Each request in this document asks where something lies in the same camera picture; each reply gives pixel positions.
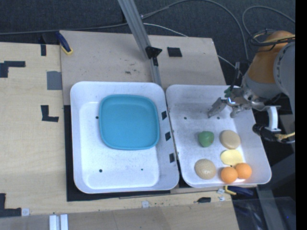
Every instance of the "black clamp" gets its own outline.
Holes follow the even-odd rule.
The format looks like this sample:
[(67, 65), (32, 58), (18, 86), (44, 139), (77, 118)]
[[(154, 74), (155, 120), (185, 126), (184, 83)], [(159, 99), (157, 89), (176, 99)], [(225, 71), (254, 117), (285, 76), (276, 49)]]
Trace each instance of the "black clamp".
[(146, 48), (145, 48), (145, 51), (146, 51), (146, 53), (147, 53), (147, 57), (149, 58), (149, 59), (153, 59), (153, 64), (155, 65), (155, 66), (159, 66), (159, 64), (158, 64), (158, 59), (157, 59), (157, 56), (162, 52), (162, 49), (160, 49), (160, 48), (155, 48), (155, 47), (151, 47), (151, 46), (147, 46)]

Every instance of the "black mat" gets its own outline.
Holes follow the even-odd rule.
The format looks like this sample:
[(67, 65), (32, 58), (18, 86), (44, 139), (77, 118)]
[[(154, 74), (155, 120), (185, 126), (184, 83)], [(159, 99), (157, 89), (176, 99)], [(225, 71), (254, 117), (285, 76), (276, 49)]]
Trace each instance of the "black mat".
[(106, 199), (113, 197), (128, 196), (145, 196), (169, 194), (169, 190), (163, 191), (142, 191), (142, 192), (124, 192), (124, 193), (103, 193), (103, 194), (86, 194), (80, 191), (73, 180), (73, 161), (72, 161), (72, 136), (71, 136), (71, 106), (64, 106), (64, 123), (65, 123), (65, 154), (66, 154), (66, 188), (67, 201), (86, 201)]

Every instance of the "beige round object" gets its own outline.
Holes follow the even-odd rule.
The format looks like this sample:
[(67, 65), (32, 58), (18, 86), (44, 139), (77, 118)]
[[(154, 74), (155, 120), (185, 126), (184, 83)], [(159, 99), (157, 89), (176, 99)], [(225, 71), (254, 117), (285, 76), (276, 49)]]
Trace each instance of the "beige round object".
[(241, 144), (240, 136), (232, 130), (224, 130), (220, 134), (221, 144), (228, 149), (236, 149)]
[(211, 160), (200, 159), (195, 163), (194, 166), (196, 174), (205, 180), (212, 179), (216, 174), (216, 167)]

